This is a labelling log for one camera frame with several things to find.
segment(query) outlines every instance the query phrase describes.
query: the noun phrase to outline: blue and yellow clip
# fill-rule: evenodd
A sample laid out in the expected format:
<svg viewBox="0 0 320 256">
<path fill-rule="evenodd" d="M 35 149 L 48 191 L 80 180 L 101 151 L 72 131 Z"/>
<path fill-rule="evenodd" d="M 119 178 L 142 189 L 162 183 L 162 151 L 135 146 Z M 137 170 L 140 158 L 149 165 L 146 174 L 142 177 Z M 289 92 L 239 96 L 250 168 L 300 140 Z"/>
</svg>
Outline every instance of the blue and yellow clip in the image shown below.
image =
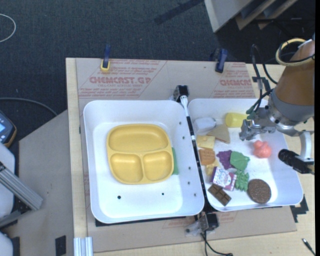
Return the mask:
<svg viewBox="0 0 320 256">
<path fill-rule="evenodd" d="M 111 45 L 107 44 L 104 49 L 104 58 L 101 61 L 100 69 L 102 72 L 108 72 L 110 69 L 110 61 L 109 61 L 109 55 L 110 55 Z"/>
</svg>

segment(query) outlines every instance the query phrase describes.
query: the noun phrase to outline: yellow divided plate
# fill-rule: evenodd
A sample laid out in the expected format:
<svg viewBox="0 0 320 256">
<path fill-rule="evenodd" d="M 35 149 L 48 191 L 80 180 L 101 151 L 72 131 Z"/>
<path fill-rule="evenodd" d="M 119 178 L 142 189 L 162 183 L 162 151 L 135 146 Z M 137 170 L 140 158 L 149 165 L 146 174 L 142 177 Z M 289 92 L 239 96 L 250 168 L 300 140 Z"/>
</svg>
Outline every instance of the yellow divided plate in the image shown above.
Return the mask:
<svg viewBox="0 0 320 256">
<path fill-rule="evenodd" d="M 106 138 L 113 176 L 125 184 L 162 182 L 174 171 L 167 133 L 154 124 L 125 124 L 111 129 Z"/>
</svg>

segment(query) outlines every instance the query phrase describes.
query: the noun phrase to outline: pink toy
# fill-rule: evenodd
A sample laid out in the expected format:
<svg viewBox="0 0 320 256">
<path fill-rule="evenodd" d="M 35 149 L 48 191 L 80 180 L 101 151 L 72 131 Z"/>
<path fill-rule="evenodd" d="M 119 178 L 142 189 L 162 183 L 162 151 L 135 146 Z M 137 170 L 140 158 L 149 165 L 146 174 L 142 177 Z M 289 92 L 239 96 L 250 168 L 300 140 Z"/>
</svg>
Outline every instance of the pink toy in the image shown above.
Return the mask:
<svg viewBox="0 0 320 256">
<path fill-rule="evenodd" d="M 271 156 L 271 147 L 268 145 L 268 142 L 257 140 L 253 143 L 254 151 L 253 154 L 258 158 L 268 158 Z"/>
</svg>

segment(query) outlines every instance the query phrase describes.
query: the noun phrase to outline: black and blue device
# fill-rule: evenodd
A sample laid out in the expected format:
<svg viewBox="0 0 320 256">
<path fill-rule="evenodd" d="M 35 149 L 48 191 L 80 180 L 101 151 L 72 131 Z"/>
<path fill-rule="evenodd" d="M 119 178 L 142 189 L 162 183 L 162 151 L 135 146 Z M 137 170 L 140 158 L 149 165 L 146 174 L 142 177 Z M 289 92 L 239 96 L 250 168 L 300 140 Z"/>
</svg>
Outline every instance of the black and blue device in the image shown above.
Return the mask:
<svg viewBox="0 0 320 256">
<path fill-rule="evenodd" d="M 12 121 L 0 111 L 0 143 L 9 147 L 17 134 L 17 128 Z"/>
</svg>

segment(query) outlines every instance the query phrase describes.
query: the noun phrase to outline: toy bread slice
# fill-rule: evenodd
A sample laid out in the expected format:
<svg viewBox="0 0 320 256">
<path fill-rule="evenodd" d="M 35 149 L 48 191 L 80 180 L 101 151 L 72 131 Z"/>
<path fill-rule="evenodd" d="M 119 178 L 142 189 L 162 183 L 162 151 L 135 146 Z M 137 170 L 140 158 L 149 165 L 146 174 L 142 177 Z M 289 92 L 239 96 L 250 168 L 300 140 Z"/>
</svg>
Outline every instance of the toy bread slice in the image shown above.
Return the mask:
<svg viewBox="0 0 320 256">
<path fill-rule="evenodd" d="M 217 126 L 212 131 L 208 132 L 207 135 L 214 136 L 217 140 L 222 141 L 224 143 L 230 143 L 229 130 L 225 124 Z"/>
</svg>

